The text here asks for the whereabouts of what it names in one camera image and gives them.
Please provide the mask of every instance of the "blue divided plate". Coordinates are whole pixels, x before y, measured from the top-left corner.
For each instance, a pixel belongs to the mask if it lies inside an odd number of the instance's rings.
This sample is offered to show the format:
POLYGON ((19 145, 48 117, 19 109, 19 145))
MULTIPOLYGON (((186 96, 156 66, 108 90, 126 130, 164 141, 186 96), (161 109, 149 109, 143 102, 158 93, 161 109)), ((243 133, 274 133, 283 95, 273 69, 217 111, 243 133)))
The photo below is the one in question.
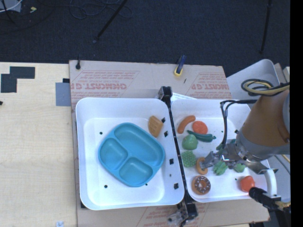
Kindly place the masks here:
POLYGON ((102 166, 121 182, 140 187, 149 182, 163 164, 163 146, 133 123, 116 126, 98 150, 102 166))

